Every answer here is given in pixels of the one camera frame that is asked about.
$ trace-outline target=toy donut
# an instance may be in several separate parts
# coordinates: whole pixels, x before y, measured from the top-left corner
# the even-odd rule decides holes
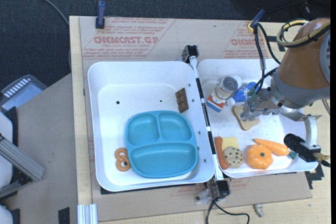
[[[126,172],[128,169],[131,168],[131,164],[128,159],[126,148],[124,147],[118,148],[115,151],[114,156],[117,159],[117,162],[115,163],[115,165],[117,166],[117,169],[119,171]]]

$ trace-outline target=toy bread slice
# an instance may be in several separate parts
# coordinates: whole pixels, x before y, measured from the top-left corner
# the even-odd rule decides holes
[[[253,121],[250,121],[250,120],[247,120],[247,121],[243,121],[241,118],[240,118],[240,114],[243,112],[243,106],[240,105],[240,106],[235,106],[233,108],[233,114],[236,116],[236,118],[238,119],[239,121],[239,125],[240,127],[244,130],[244,131],[248,131],[250,130],[253,126],[256,126],[259,124],[260,122],[260,119],[257,118]]]

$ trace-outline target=black clamp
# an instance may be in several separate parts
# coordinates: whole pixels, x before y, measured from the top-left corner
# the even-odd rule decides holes
[[[105,7],[106,7],[105,1],[100,0],[96,10],[97,13],[96,28],[98,29],[104,29],[105,26],[105,19],[104,19]]]
[[[197,45],[186,45],[184,47],[184,50],[182,52],[182,60],[185,63],[190,63],[189,58],[190,56],[195,56],[196,58],[198,57],[198,47]]]

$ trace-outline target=blue bottle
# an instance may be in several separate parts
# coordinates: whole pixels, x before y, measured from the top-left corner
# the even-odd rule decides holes
[[[230,106],[240,105],[239,103],[245,102],[247,98],[247,93],[253,88],[255,82],[250,82],[249,84],[240,87],[235,94],[226,100],[226,103]]]

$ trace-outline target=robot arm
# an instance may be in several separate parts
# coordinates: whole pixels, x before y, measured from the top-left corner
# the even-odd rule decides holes
[[[330,99],[330,20],[300,21],[304,25],[292,42],[282,41],[282,33],[290,27],[285,24],[277,42],[287,51],[278,68],[271,75],[270,87],[251,94],[245,101],[241,120],[255,120],[259,115],[282,114],[294,121],[304,121],[306,140],[287,134],[284,143],[306,162],[322,161],[317,142],[316,119],[300,109],[316,100]]]

